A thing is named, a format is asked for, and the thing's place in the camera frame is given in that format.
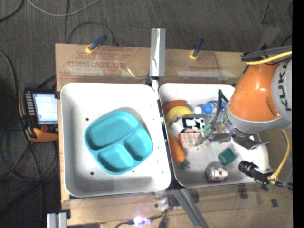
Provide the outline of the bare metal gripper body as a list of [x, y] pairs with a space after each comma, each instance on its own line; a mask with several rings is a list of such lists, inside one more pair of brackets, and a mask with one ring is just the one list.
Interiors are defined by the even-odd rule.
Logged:
[[231, 136], [225, 132], [222, 122], [216, 122], [208, 140], [211, 142], [229, 142]]

